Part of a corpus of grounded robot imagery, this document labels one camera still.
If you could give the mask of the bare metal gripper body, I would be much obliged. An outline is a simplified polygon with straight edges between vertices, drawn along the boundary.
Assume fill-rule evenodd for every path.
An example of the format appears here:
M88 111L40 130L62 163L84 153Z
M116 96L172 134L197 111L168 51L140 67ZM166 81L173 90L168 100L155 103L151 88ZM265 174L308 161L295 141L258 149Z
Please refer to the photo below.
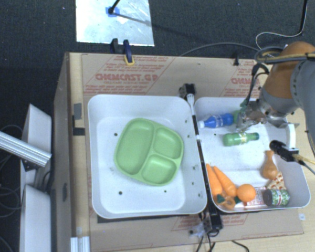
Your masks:
M286 117L274 110L266 102L251 101L244 114L244 120L254 120L255 125L270 123L277 128L283 128L288 121Z

